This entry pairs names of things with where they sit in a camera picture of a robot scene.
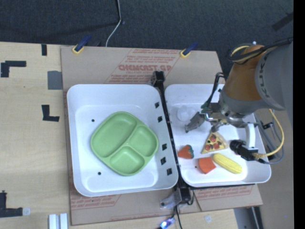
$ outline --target orange toy food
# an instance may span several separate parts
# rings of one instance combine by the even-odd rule
[[[228,143],[226,140],[218,132],[214,132],[208,136],[201,153],[206,154],[212,151],[225,149],[227,147]]]
[[[200,170],[202,170],[202,172],[205,174],[209,173],[211,170],[216,168],[216,165],[214,164],[211,157],[200,158],[198,160],[198,165]]]
[[[185,145],[179,152],[178,157],[192,159],[194,158],[194,152],[191,145]]]

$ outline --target dark carpet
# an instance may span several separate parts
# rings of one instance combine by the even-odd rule
[[[293,36],[294,0],[119,0],[109,47],[217,51],[225,74],[234,46]],[[105,46],[116,0],[0,0],[0,41]]]

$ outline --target black tape mark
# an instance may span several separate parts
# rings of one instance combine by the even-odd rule
[[[27,66],[27,62],[26,61],[5,61],[5,63],[9,66],[9,67],[26,67]]]
[[[41,55],[42,56],[47,56],[48,55],[48,50],[47,50],[47,45],[46,44],[41,45]]]
[[[279,29],[283,28],[286,24],[288,24],[290,21],[293,21],[294,19],[294,13],[287,14],[284,18],[282,18],[280,21],[272,25],[273,30],[278,31]]]
[[[5,191],[0,193],[0,218],[22,216],[22,208],[6,208],[6,195]]]
[[[10,68],[6,63],[1,63],[1,69],[0,69],[0,77],[8,77],[10,74]]]
[[[62,90],[61,72],[48,71],[48,90]]]
[[[10,74],[10,67],[26,67],[26,61],[5,61],[1,63],[0,77],[8,77]]]
[[[42,105],[42,120],[59,122],[59,116],[50,116],[50,106]]]

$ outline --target yellow cable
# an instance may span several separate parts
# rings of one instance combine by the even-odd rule
[[[232,57],[237,51],[239,51],[239,50],[241,50],[243,48],[248,48],[248,47],[250,47],[250,46],[249,45],[245,45],[245,46],[240,46],[238,48],[235,48],[230,56]]]
[[[233,56],[233,54],[236,53],[238,50],[241,50],[242,48],[247,48],[247,47],[249,47],[249,46],[241,46],[241,47],[239,47],[239,48],[236,48],[236,49],[232,52],[231,56]],[[261,53],[262,53],[262,52],[254,52],[254,53],[252,53],[252,54],[250,54],[250,55],[248,55],[248,56],[245,56],[245,57],[243,57],[243,58],[241,58],[241,59],[232,60],[232,62],[236,62],[236,63],[243,62],[243,61],[246,61],[247,59],[251,59],[251,58],[253,58],[253,57],[258,56],[258,55],[260,55]]]
[[[276,116],[274,115],[272,109],[269,109],[269,111],[270,111],[272,117],[274,118],[276,124],[277,124],[278,127],[280,128],[281,135],[282,135],[282,140],[281,140],[280,145],[279,145],[274,151],[272,151],[272,152],[270,152],[270,153],[267,153],[267,154],[253,153],[253,156],[255,156],[256,158],[264,158],[264,157],[267,157],[267,156],[271,156],[271,155],[277,153],[277,152],[282,148],[282,146],[283,146],[283,144],[284,144],[284,139],[285,139],[285,137],[284,137],[283,128],[282,128],[280,122],[278,121],[278,119],[276,118]]]

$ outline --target green plate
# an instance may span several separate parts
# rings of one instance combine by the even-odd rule
[[[94,131],[93,153],[109,168],[123,176],[140,172],[156,153],[156,134],[128,112],[115,112]]]

